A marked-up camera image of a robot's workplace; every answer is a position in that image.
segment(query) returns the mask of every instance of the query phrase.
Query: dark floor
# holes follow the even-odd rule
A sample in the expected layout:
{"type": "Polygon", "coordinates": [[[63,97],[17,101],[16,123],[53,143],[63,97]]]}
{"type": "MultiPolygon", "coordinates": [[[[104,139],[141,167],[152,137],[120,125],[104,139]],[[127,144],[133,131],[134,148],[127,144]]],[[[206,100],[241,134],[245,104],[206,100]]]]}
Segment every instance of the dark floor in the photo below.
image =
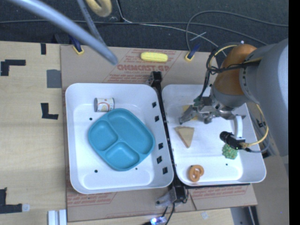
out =
{"type": "MultiPolygon", "coordinates": [[[[76,0],[42,1],[73,20],[84,21],[76,0]]],[[[134,24],[124,22],[117,1],[111,1],[113,11],[107,18],[90,12],[95,22],[102,22],[97,23],[97,28],[108,46],[187,50],[187,22],[200,12],[203,13],[192,20],[198,24],[189,26],[190,32],[204,33],[203,37],[206,39],[198,37],[189,41],[191,47],[201,43],[200,51],[210,52],[216,45],[241,40],[260,47],[288,37],[289,0],[119,0],[123,18],[135,22],[134,24]],[[150,22],[165,23],[159,24],[160,26],[136,24],[150,22]]],[[[53,36],[56,35],[56,42],[69,43],[64,31],[48,22],[32,21],[39,17],[21,7],[0,0],[0,10],[2,41],[51,43],[55,42],[53,36]]],[[[88,30],[84,22],[80,25],[88,30]]],[[[194,37],[196,35],[189,34],[188,40],[194,37]]]]}

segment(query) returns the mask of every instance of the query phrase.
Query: yellow wire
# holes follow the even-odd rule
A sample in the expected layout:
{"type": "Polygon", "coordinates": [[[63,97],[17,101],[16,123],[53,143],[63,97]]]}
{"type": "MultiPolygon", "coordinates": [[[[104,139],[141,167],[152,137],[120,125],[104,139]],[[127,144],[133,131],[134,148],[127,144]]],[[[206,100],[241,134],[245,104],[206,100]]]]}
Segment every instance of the yellow wire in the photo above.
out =
{"type": "Polygon", "coordinates": [[[263,57],[259,57],[259,58],[255,58],[255,59],[252,59],[252,60],[245,61],[244,63],[258,62],[258,61],[261,61],[262,59],[263,59],[263,57]]]}
{"type": "Polygon", "coordinates": [[[221,48],[220,50],[216,51],[216,53],[211,57],[210,61],[209,61],[209,68],[211,68],[211,63],[212,63],[212,60],[215,58],[215,56],[217,56],[220,52],[222,52],[223,50],[229,48],[229,47],[235,47],[237,45],[228,45],[226,47],[223,47],[221,48]]]}
{"type": "MultiPolygon", "coordinates": [[[[259,112],[261,113],[263,119],[265,120],[264,115],[263,115],[263,112],[262,112],[260,106],[259,106],[258,104],[256,104],[256,106],[257,106],[259,112]]],[[[247,148],[247,147],[251,147],[251,146],[253,146],[253,145],[256,145],[256,144],[258,144],[258,143],[261,143],[262,141],[264,141],[264,140],[266,139],[266,137],[267,137],[267,135],[268,135],[268,132],[269,132],[269,127],[266,126],[266,133],[264,134],[264,136],[263,136],[260,140],[258,140],[257,142],[252,142],[252,143],[241,142],[240,145],[241,145],[243,148],[247,148]]]]}

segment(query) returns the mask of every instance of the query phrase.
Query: cheese wedge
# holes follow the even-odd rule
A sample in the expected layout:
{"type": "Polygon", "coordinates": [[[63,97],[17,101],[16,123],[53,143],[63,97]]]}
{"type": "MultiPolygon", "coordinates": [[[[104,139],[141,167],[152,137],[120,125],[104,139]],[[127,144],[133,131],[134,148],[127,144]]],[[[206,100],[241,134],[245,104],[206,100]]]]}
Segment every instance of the cheese wedge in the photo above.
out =
{"type": "Polygon", "coordinates": [[[194,128],[193,127],[183,127],[179,126],[175,128],[175,131],[180,136],[181,140],[183,141],[184,145],[189,148],[191,146],[193,135],[194,135],[194,128]]]}

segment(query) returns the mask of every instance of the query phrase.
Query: blue clamp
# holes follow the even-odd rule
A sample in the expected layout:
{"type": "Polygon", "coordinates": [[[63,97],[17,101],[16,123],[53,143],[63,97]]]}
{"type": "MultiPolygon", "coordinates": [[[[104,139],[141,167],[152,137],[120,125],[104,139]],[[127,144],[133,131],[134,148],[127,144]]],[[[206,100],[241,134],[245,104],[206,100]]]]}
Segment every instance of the blue clamp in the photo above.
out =
{"type": "Polygon", "coordinates": [[[83,48],[81,48],[81,45],[80,45],[80,42],[75,38],[75,37],[72,37],[71,35],[68,35],[72,44],[73,44],[73,49],[74,51],[78,54],[78,55],[81,55],[84,53],[84,50],[83,48]]]}
{"type": "Polygon", "coordinates": [[[185,60],[186,61],[191,61],[191,60],[193,60],[193,58],[194,58],[194,54],[195,54],[195,52],[197,52],[198,50],[199,50],[199,48],[200,48],[200,44],[197,44],[193,49],[192,49],[192,51],[190,51],[190,52],[188,52],[187,54],[186,54],[186,56],[184,57],[185,58],[185,60]]]}

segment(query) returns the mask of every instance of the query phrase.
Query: black tape marking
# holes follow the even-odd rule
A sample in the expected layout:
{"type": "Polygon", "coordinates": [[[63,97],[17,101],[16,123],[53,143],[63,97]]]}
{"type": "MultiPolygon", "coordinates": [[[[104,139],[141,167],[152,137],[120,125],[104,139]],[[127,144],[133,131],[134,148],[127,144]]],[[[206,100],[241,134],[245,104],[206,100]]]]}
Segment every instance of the black tape marking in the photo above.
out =
{"type": "Polygon", "coordinates": [[[1,62],[0,67],[0,76],[8,76],[9,74],[9,66],[25,66],[26,60],[13,60],[8,59],[1,62]]]}
{"type": "Polygon", "coordinates": [[[0,189],[0,214],[22,212],[22,204],[6,205],[6,191],[7,187],[0,189]]]}
{"type": "Polygon", "coordinates": [[[46,50],[46,44],[45,43],[41,43],[41,54],[42,55],[46,55],[47,50],[46,50]]]}
{"type": "Polygon", "coordinates": [[[47,88],[61,88],[61,72],[59,70],[47,70],[47,88]]]}
{"type": "Polygon", "coordinates": [[[58,114],[49,114],[49,104],[48,103],[41,103],[42,107],[42,118],[45,119],[58,119],[58,114]]]}

